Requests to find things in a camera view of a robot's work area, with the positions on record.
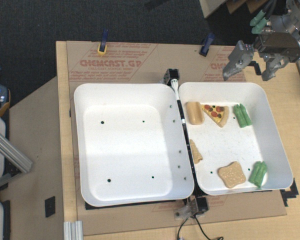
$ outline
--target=empty white tray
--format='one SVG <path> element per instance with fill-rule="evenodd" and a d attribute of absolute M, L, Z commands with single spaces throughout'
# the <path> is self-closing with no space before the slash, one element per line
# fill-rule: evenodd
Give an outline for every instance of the empty white tray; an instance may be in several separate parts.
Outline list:
<path fill-rule="evenodd" d="M 194 190 L 173 90 L 85 83 L 74 92 L 80 184 L 95 207 L 179 200 Z"/>
<path fill-rule="evenodd" d="M 199 187 L 209 195 L 286 189 L 293 182 L 293 174 L 275 124 L 264 90 L 249 82 L 187 82 L 180 86 L 189 138 L 203 156 L 195 165 Z M 229 117 L 219 127 L 204 113 L 204 123 L 189 122 L 187 102 L 229 106 Z M 243 104 L 252 125 L 240 128 L 233 106 Z M 232 162 L 241 164 L 246 182 L 227 188 L 218 176 L 218 169 Z M 267 173 L 261 188 L 248 181 L 257 161 L 265 161 Z"/>

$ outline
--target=dark fabric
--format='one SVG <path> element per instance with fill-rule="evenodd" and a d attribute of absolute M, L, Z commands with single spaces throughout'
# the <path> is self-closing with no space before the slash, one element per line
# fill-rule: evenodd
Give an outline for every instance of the dark fabric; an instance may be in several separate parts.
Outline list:
<path fill-rule="evenodd" d="M 199 0 L 0 0 L 0 84 L 18 103 L 56 76 L 56 41 L 200 44 L 252 43 L 246 5 L 225 4 L 204 18 Z"/>

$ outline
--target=blue clip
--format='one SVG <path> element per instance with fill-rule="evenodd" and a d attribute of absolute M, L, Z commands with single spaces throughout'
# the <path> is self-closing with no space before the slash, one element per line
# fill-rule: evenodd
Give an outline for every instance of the blue clip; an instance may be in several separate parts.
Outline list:
<path fill-rule="evenodd" d="M 101 43 L 98 45 L 98 54 L 101 56 L 104 55 L 107 51 L 107 38 L 108 38 L 108 29 L 104 28 L 103 33 L 102 33 L 102 38 L 101 38 Z"/>
<path fill-rule="evenodd" d="M 203 55 L 204 57 L 207 56 L 208 51 L 209 51 L 209 46 L 211 43 L 215 40 L 215 35 L 213 33 L 209 33 L 208 36 L 205 38 L 203 46 L 201 47 L 200 54 Z"/>

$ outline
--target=tan toy food piece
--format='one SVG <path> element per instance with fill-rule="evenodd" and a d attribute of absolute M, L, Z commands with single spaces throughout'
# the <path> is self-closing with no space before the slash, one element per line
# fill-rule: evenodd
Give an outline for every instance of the tan toy food piece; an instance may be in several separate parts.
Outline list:
<path fill-rule="evenodd" d="M 228 166 L 219 168 L 218 175 L 229 189 L 246 182 L 246 176 L 242 171 L 240 163 L 237 161 L 232 162 Z"/>
<path fill-rule="evenodd" d="M 193 156 L 193 162 L 195 164 L 199 163 L 201 160 L 204 159 L 202 157 L 202 155 L 200 154 L 199 150 L 197 149 L 195 142 L 192 139 L 190 139 L 190 147 L 191 147 L 191 152 L 192 152 L 192 156 Z"/>
<path fill-rule="evenodd" d="M 186 112 L 192 125 L 201 125 L 205 121 L 204 113 L 202 112 L 201 104 L 199 102 L 187 102 Z"/>
<path fill-rule="evenodd" d="M 201 105 L 203 111 L 220 127 L 224 127 L 229 117 L 228 106 Z"/>

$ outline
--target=table surface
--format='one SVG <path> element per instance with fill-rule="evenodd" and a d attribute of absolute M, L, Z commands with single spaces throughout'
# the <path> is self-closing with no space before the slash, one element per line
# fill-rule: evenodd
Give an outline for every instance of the table surface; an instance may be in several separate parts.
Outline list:
<path fill-rule="evenodd" d="M 254 58 L 262 65 L 260 58 Z M 67 42 L 56 42 L 57 82 L 59 96 L 59 121 L 61 143 L 61 167 L 63 190 L 63 215 L 65 222 L 78 220 L 72 127 L 69 117 L 69 76 Z M 204 224 L 205 233 L 211 238 L 223 236 L 232 239 L 300 239 L 300 74 L 296 64 L 291 63 L 277 71 L 276 77 L 262 81 L 254 70 L 245 69 L 247 82 L 260 85 L 266 92 L 268 102 L 288 157 L 299 195 L 288 199 L 287 215 L 268 218 L 246 219 Z M 144 239 L 175 240 L 178 228 L 168 227 L 150 230 L 85 236 L 85 240 Z M 187 239 L 204 239 L 197 225 L 182 228 Z"/>

